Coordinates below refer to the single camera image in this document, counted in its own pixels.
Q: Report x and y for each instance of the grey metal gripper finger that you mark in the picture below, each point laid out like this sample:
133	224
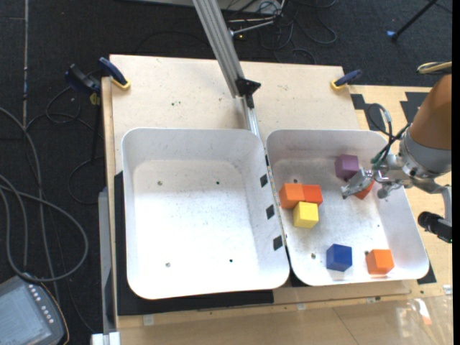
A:
356	183
386	191

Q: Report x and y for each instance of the white plastic tray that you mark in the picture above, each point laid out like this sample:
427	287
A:
345	225
194	225

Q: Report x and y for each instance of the blue cube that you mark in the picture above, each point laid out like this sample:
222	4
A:
338	257

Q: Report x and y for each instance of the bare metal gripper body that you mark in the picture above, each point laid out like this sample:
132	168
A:
397	169

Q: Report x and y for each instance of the pale wood board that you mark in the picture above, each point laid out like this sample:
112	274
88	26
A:
172	92

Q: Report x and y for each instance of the red cube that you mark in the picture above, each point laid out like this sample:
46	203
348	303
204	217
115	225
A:
313	194
364	192

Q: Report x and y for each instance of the black cylinder on white bracket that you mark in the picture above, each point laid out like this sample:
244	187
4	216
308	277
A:
433	223

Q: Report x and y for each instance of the orange cube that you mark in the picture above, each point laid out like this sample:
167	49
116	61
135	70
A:
290	195
379	261

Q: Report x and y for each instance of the yellow cube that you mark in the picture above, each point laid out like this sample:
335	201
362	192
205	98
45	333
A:
305	215

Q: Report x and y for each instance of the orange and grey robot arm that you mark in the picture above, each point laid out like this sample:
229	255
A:
433	120

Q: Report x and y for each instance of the purple cube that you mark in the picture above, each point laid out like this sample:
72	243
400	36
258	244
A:
346	165

